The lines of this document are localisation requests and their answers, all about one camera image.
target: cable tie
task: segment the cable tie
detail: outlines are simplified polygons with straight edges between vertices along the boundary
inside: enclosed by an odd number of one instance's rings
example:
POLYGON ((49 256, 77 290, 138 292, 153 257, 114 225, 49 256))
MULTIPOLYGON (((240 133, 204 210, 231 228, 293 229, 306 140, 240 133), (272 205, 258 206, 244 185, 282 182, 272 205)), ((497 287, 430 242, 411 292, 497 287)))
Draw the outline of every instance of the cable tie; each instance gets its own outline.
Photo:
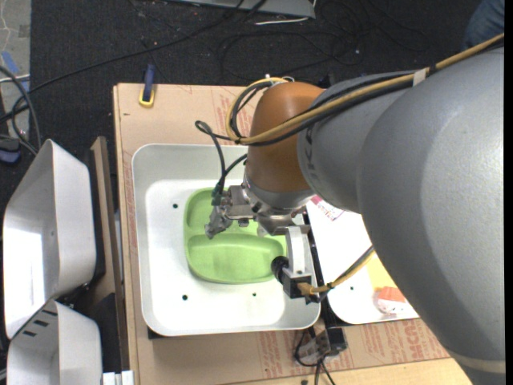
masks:
POLYGON ((426 69, 425 68, 422 68, 421 70, 416 71, 414 74, 413 87, 415 87, 417 84, 420 84, 425 79, 426 79, 426 69))

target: divided green plate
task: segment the divided green plate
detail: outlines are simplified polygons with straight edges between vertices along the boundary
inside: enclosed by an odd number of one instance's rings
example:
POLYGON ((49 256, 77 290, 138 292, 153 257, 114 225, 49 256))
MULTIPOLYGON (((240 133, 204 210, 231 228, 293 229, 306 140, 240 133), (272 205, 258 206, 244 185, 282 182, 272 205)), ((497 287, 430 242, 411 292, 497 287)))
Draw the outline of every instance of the divided green plate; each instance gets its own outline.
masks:
POLYGON ((212 240, 205 224, 212 211, 212 189, 194 192, 188 199, 184 218, 184 246, 190 270, 211 282, 248 284, 273 277, 271 262, 286 255, 285 237, 258 237, 258 224, 240 227, 236 221, 212 240))

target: white container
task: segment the white container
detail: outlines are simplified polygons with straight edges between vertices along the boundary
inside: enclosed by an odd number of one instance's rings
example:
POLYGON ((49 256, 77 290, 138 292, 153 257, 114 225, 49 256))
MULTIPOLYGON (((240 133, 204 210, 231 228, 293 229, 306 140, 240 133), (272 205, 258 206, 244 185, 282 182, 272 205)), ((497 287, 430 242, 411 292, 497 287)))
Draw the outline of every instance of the white container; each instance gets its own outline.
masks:
MULTIPOLYGON (((227 146, 223 152, 228 165, 247 148, 227 146)), ((143 316, 153 331, 180 336, 298 330, 317 321, 320 305, 289 298, 276 279, 228 285, 189 270, 184 209, 191 194, 219 180, 214 146, 149 144, 133 156, 132 170, 143 316)), ((243 172, 239 164, 226 185, 240 184, 243 172)), ((305 261, 313 270, 313 259, 305 261)))
POLYGON ((8 385, 100 385, 102 374, 98 326, 54 300, 9 345, 8 385))
POLYGON ((87 166, 45 141, 6 207, 3 272, 6 333, 50 298, 89 282, 96 248, 87 166))

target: person's leg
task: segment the person's leg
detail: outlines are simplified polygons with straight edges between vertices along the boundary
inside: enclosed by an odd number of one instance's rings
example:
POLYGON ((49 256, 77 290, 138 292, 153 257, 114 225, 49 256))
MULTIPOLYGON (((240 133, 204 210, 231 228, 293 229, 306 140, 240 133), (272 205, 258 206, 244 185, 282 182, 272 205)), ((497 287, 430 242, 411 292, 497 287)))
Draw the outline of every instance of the person's leg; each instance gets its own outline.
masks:
POLYGON ((504 32, 504 0, 482 0, 465 30, 462 50, 504 32))

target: robotic arm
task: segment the robotic arm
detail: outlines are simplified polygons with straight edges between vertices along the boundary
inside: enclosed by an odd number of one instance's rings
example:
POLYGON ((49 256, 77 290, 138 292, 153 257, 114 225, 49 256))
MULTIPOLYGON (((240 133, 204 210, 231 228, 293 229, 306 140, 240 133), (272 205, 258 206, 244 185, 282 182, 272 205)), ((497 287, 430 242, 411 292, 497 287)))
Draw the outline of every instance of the robotic arm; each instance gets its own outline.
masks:
POLYGON ((223 192, 206 233, 232 220, 285 234, 273 263, 292 298, 311 282, 294 217, 317 194, 360 213, 383 265, 476 384, 505 383, 504 50, 326 91, 273 84, 249 137, 243 184, 223 192))

